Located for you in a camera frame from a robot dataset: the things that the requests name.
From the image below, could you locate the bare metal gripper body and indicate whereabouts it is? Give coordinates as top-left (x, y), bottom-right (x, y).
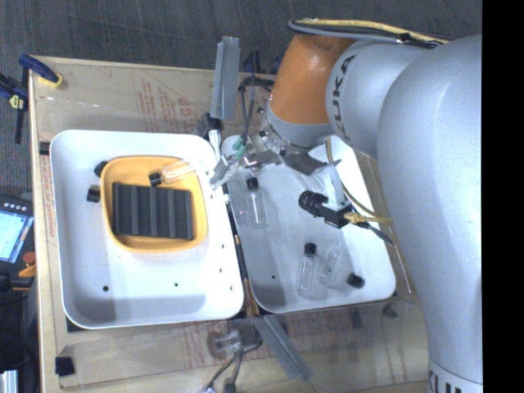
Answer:
top-left (227, 130), bottom-right (288, 176)

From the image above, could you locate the clear bottle with black cap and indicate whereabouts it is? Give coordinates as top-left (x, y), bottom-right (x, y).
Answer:
top-left (297, 242), bottom-right (325, 300)
top-left (245, 176), bottom-right (271, 227)
top-left (148, 159), bottom-right (208, 188)

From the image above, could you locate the clear bottle without cap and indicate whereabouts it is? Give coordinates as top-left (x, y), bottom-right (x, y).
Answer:
top-left (227, 177), bottom-right (250, 228)
top-left (318, 239), bottom-right (346, 289)

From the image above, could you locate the black ribbed rack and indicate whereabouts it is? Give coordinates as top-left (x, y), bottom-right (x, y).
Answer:
top-left (111, 181), bottom-right (195, 242)

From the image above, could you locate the white plastic tray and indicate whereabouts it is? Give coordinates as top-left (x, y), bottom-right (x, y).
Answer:
top-left (223, 134), bottom-right (398, 316)
top-left (48, 129), bottom-right (246, 330)

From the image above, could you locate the orange plate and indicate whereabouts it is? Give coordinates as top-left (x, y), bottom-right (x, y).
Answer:
top-left (99, 155), bottom-right (209, 255)

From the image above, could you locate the brown cardboard board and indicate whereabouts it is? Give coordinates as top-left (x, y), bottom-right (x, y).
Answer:
top-left (31, 61), bottom-right (414, 386)

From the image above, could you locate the black cylinder on white bracket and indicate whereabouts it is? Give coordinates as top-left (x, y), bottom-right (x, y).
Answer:
top-left (297, 164), bottom-right (354, 230)

